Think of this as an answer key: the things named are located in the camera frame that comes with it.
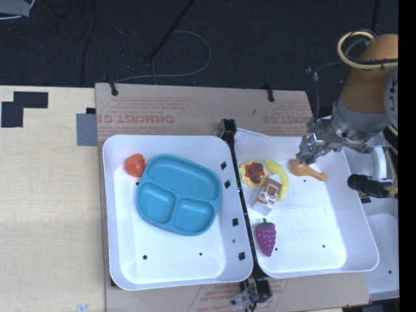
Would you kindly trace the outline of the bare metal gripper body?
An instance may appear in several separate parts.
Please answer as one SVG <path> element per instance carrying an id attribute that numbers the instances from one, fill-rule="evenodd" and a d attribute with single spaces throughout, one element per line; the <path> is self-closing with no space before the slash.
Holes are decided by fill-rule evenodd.
<path id="1" fill-rule="evenodd" d="M 368 140 L 367 133 L 340 116 L 312 117 L 306 126 L 309 134 L 302 137 L 300 155 L 325 155 L 330 151 L 339 152 L 343 146 L 361 151 Z"/>

